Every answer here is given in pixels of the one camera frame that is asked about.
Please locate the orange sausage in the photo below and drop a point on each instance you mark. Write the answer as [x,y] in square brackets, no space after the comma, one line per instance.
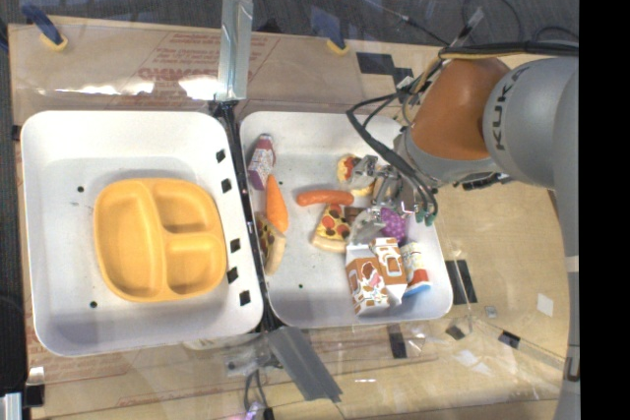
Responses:
[325,198]

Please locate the white red and blue can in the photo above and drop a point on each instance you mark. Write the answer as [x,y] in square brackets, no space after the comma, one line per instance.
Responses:
[417,265]

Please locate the purple grapes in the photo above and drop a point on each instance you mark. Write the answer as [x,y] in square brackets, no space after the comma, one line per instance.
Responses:
[395,223]

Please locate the orange divided plate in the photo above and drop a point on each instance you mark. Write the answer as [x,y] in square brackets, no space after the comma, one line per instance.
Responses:
[157,241]

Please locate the black cylinder on white bracket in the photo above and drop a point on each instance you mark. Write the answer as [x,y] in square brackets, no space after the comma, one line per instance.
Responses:
[480,183]

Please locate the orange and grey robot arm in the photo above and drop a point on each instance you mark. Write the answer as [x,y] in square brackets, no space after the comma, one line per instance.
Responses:
[531,123]

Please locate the purple bottle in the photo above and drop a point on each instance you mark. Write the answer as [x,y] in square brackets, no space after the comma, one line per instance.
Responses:
[261,162]

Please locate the white plastic tray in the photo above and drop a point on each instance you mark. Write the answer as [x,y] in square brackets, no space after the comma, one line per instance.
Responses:
[315,285]
[64,152]

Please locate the pizza slice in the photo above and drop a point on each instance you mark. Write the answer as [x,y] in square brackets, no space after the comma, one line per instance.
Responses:
[329,231]
[273,246]

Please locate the brown toy biscuit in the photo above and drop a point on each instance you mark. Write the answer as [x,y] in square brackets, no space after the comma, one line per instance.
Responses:
[353,214]

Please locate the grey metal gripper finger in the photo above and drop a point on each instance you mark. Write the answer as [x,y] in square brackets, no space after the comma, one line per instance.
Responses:
[365,165]
[366,223]

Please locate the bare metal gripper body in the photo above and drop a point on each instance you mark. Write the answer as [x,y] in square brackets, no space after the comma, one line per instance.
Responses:
[394,192]

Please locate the small brown and white carton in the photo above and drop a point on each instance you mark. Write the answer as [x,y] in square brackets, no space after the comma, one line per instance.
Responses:
[393,263]

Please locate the large brown and white carton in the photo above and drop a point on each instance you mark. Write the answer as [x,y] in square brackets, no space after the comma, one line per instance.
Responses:
[366,285]

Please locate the orange carrot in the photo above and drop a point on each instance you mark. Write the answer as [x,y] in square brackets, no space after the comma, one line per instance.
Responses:
[277,206]

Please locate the brown cardboard board, red print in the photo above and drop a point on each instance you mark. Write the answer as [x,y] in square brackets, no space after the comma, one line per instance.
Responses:
[123,56]

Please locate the yellow and red toy pastry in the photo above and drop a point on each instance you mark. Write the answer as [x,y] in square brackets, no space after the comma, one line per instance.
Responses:
[346,166]

